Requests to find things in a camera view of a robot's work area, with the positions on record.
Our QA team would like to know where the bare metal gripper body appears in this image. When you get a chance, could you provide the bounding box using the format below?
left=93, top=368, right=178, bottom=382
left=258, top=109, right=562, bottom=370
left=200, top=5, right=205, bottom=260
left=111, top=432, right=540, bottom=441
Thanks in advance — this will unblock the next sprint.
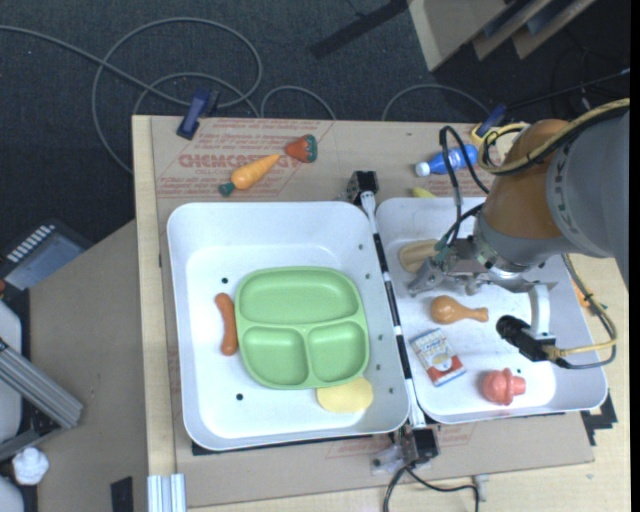
left=438, top=236, right=533, bottom=295

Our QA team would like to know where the beige toy bread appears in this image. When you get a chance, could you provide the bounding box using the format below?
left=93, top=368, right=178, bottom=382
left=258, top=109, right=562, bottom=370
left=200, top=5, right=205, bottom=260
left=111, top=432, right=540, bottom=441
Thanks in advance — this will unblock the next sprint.
left=397, top=238, right=442, bottom=275

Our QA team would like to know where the orange toy chicken drumstick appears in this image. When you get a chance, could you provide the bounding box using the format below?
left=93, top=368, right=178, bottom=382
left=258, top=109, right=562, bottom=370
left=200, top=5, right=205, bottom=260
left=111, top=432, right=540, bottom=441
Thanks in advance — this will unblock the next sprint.
left=429, top=294, right=490, bottom=326

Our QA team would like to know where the thin black and white rod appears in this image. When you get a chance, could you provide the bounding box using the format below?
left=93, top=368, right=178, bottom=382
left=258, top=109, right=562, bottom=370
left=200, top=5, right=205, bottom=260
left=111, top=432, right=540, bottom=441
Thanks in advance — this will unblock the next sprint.
left=360, top=190, right=427, bottom=429

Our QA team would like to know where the white plastic tray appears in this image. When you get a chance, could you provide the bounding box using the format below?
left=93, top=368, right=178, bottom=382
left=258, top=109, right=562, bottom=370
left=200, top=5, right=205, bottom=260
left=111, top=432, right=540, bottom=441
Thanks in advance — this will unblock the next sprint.
left=373, top=196, right=610, bottom=426
left=166, top=200, right=413, bottom=452

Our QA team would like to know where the small white and red carton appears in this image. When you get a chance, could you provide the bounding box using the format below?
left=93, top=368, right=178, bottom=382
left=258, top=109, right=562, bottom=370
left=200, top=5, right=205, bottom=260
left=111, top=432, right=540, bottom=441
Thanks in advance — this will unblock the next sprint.
left=409, top=327, right=468, bottom=388

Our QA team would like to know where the blue and white bottle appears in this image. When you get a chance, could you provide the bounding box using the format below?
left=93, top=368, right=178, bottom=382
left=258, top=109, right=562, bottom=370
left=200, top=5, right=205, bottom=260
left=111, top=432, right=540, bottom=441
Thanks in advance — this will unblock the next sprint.
left=414, top=143, right=480, bottom=178

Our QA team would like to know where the pink toy ice cream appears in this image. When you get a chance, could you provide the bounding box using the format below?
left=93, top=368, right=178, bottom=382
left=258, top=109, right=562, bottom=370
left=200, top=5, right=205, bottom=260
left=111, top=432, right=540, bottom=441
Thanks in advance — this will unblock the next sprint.
left=481, top=367, right=528, bottom=407

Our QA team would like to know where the green divided plate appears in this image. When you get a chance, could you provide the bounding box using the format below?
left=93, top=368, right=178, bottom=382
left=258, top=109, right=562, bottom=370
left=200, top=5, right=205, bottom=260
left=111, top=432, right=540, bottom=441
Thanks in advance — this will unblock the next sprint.
left=233, top=266, right=372, bottom=392

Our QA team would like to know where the yellow round toy biscuit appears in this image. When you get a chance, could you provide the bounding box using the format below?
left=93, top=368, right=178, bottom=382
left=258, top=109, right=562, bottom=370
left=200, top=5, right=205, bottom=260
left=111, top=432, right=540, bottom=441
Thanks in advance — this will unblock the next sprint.
left=315, top=376, right=375, bottom=415

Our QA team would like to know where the red toy strawberry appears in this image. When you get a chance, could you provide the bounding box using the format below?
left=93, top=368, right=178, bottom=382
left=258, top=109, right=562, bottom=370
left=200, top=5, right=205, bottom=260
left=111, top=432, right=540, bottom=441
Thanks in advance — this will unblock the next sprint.
left=284, top=133, right=319, bottom=164

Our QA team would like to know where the orange toy carrot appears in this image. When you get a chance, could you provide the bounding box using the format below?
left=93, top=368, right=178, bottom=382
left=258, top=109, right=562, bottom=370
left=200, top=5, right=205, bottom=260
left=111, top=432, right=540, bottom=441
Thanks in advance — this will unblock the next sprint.
left=217, top=153, right=283, bottom=198

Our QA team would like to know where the orange toy sausage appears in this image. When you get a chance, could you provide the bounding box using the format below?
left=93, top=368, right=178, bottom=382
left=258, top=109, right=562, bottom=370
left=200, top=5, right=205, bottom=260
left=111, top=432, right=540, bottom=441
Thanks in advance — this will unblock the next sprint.
left=214, top=292, right=240, bottom=358

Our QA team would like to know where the brown cardboard board red print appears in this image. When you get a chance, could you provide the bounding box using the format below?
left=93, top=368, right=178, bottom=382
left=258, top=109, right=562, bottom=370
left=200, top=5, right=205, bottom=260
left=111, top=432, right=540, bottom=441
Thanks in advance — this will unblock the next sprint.
left=149, top=115, right=597, bottom=509

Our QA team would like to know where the black cylinder on white bracket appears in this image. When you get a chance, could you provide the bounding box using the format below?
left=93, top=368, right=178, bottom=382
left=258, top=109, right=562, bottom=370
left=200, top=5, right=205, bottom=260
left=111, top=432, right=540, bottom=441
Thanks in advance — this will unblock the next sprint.
left=494, top=282, right=559, bottom=364

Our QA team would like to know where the black block with thin wires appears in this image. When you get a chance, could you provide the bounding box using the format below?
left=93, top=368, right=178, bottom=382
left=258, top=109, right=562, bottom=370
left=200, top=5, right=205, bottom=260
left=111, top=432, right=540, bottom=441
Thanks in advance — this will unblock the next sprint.
left=371, top=426, right=442, bottom=474
left=344, top=169, right=380, bottom=204

